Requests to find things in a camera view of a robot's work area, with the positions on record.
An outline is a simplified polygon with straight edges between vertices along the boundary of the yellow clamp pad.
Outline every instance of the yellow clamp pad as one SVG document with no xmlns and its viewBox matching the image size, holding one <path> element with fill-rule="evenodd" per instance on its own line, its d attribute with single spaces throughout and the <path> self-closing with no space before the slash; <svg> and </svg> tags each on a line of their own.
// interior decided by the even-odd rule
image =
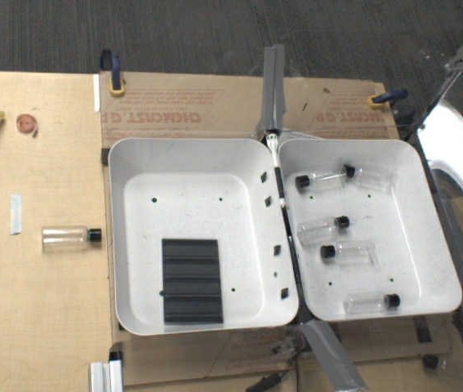
<svg viewBox="0 0 463 392">
<path fill-rule="evenodd" d="M 369 96 L 367 98 L 367 104 L 371 109 L 382 109 L 385 107 L 385 103 L 373 103 L 372 99 L 375 98 L 376 96 Z"/>
<path fill-rule="evenodd" d="M 114 84 L 111 81 L 111 77 L 109 78 L 109 94 L 114 97 L 119 97 L 124 94 L 124 80 L 120 79 L 120 90 L 114 90 Z"/>
</svg>

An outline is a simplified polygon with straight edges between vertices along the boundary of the gray carpet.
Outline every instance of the gray carpet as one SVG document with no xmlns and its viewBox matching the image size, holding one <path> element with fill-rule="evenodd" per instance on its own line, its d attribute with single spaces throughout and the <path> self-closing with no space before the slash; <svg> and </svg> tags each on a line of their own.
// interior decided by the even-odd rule
<svg viewBox="0 0 463 392">
<path fill-rule="evenodd" d="M 0 70 L 94 73 L 103 47 L 131 71 L 286 76 L 406 87 L 424 109 L 463 43 L 463 0 L 0 0 Z"/>
</svg>

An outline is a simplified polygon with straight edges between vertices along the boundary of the white strip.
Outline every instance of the white strip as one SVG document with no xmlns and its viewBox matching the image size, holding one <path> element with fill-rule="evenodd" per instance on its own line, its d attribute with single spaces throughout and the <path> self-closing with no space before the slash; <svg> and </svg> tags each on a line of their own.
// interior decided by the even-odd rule
<svg viewBox="0 0 463 392">
<path fill-rule="evenodd" d="M 95 100 L 95 111 L 100 112 L 100 75 L 93 74 L 93 98 Z"/>
<path fill-rule="evenodd" d="M 22 196 L 13 194 L 10 196 L 10 235 L 22 232 Z"/>
</svg>

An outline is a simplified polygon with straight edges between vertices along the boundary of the black cap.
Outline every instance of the black cap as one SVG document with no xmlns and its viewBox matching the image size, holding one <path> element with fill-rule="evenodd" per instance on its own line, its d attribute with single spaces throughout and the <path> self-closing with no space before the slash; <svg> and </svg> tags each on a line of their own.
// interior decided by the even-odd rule
<svg viewBox="0 0 463 392">
<path fill-rule="evenodd" d="M 320 247 L 320 255 L 322 258 L 331 258 L 336 254 L 336 249 L 334 245 L 322 245 Z"/>
<path fill-rule="evenodd" d="M 438 368 L 440 359 L 436 356 L 433 356 L 432 354 L 424 354 L 421 358 L 421 362 L 423 363 L 424 368 L 435 370 Z"/>
<path fill-rule="evenodd" d="M 354 174 L 356 173 L 356 168 L 354 168 L 353 166 L 348 166 L 347 164 L 344 164 L 344 170 L 345 175 L 348 179 L 352 179 L 354 177 Z"/>
<path fill-rule="evenodd" d="M 91 242 L 102 241 L 102 229 L 89 229 L 87 231 L 87 240 Z"/>
<path fill-rule="evenodd" d="M 400 306 L 400 296 L 396 293 L 392 293 L 390 295 L 385 295 L 385 299 L 387 300 L 387 308 L 398 308 Z"/>
<path fill-rule="evenodd" d="M 298 176 L 296 179 L 296 186 L 303 189 L 304 187 L 309 187 L 311 180 L 309 176 Z"/>
<path fill-rule="evenodd" d="M 347 216 L 338 216 L 335 218 L 335 223 L 338 225 L 338 229 L 347 228 L 350 224 L 349 218 Z"/>
</svg>

